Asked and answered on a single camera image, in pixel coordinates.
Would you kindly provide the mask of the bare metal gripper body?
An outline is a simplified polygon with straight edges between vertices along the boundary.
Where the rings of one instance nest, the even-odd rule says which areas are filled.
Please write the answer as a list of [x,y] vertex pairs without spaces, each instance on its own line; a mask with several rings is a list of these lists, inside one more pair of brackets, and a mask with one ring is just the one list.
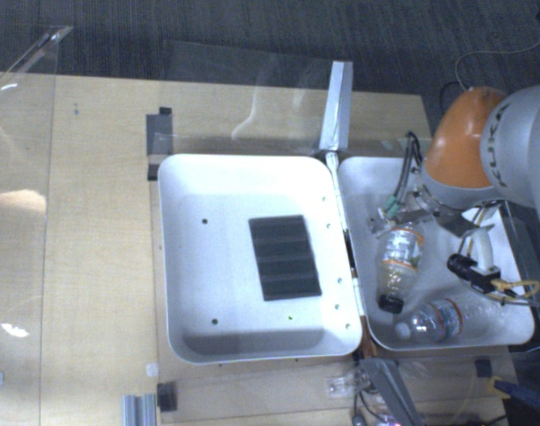
[[437,202],[427,191],[411,191],[405,194],[404,202],[393,216],[396,224],[428,223],[463,237],[475,230],[475,224],[463,217],[457,209]]

